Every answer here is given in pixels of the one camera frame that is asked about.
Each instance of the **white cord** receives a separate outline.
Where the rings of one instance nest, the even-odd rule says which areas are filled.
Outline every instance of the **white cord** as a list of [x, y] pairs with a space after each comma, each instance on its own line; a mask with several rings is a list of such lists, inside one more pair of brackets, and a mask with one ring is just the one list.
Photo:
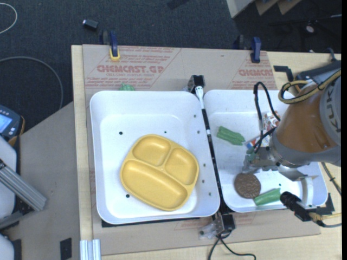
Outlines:
[[33, 57], [27, 57], [27, 56], [14, 56], [14, 57], [8, 57], [8, 58], [2, 58], [0, 59], [0, 63], [2, 62], [6, 62], [6, 61], [12, 61], [12, 60], [30, 60], [30, 61], [34, 61], [34, 62], [38, 62], [43, 64], [45, 67], [47, 67], [48, 69], [50, 69], [50, 71], [54, 74], [54, 76], [57, 78], [59, 86], [60, 86], [60, 94], [61, 94], [61, 98], [60, 98], [60, 105], [59, 105], [59, 109], [61, 109], [63, 107], [63, 99], [64, 99], [64, 89], [63, 89], [63, 84], [57, 74], [57, 72], [55, 72], [55, 70], [47, 63], [37, 59], [37, 58], [33, 58]]
[[0, 34], [2, 34], [2, 33], [4, 33], [4, 32], [6, 32], [6, 31], [10, 30], [10, 29], [16, 24], [17, 19], [18, 19], [18, 14], [17, 14], [16, 9], [15, 9], [13, 6], [11, 6], [10, 4], [0, 3], [0, 5], [4, 5], [4, 6], [10, 7], [11, 9], [13, 9], [13, 11], [15, 12], [15, 15], [16, 15], [16, 18], [15, 18], [15, 20], [13, 21], [12, 25], [11, 25], [10, 27], [6, 28], [6, 29], [3, 30], [3, 31], [0, 31]]

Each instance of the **yellow divided plate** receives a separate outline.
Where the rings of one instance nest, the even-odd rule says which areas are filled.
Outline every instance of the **yellow divided plate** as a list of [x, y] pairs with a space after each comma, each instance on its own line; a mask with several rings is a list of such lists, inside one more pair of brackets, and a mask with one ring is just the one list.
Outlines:
[[193, 154], [159, 135], [145, 135], [130, 149], [120, 169], [123, 187], [141, 201], [165, 211], [190, 197], [199, 174]]

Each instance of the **round brown object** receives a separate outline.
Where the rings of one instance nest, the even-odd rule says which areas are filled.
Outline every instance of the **round brown object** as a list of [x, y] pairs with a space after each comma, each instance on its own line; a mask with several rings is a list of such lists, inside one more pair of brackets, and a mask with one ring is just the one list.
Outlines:
[[235, 178], [234, 186], [243, 198], [255, 198], [260, 194], [260, 181], [252, 173], [239, 173]]

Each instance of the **metal bracket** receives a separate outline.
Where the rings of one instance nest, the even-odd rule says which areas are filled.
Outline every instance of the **metal bracket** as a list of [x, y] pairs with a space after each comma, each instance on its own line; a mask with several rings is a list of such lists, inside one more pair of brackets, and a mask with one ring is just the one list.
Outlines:
[[10, 169], [0, 159], [0, 182], [15, 193], [21, 200], [27, 203], [35, 211], [42, 211], [46, 204], [46, 197], [29, 185], [23, 178]]
[[100, 240], [80, 241], [80, 260], [101, 260]]
[[0, 222], [0, 230], [5, 229], [17, 222], [19, 222], [23, 218], [23, 214], [19, 211], [14, 212], [13, 214], [9, 215], [8, 217], [5, 217], [1, 222]]
[[204, 75], [192, 75], [188, 81], [187, 91], [195, 94], [195, 88], [197, 86], [201, 86], [202, 88], [205, 86]]
[[273, 66], [273, 69], [276, 72], [285, 72], [287, 74], [288, 82], [294, 81], [294, 76], [293, 76], [292, 70], [289, 67], [287, 67], [287, 66]]
[[224, 231], [224, 223], [222, 216], [218, 216], [210, 224], [198, 229], [199, 239], [212, 239]]

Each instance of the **gray carpet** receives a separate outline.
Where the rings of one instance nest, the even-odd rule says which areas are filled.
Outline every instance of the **gray carpet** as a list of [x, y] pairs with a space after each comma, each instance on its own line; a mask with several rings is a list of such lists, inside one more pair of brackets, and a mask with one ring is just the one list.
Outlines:
[[[0, 60], [28, 56], [50, 65], [63, 86], [63, 105], [73, 99], [70, 46], [98, 44], [99, 30], [114, 28], [120, 45], [231, 49], [244, 37], [250, 48], [258, 36], [268, 51], [341, 52], [341, 18], [322, 21], [325, 29], [304, 36], [305, 23], [269, 26], [273, 22], [313, 20], [342, 13], [342, 0], [303, 0], [282, 15], [275, 5], [259, 16], [254, 3], [232, 19], [226, 0], [0, 0], [18, 12], [16, 24], [0, 34]], [[82, 26], [99, 22], [98, 31]], [[0, 5], [0, 31], [14, 20]], [[22, 114], [26, 129], [60, 106], [60, 86], [43, 64], [32, 60], [0, 62], [0, 104]]]

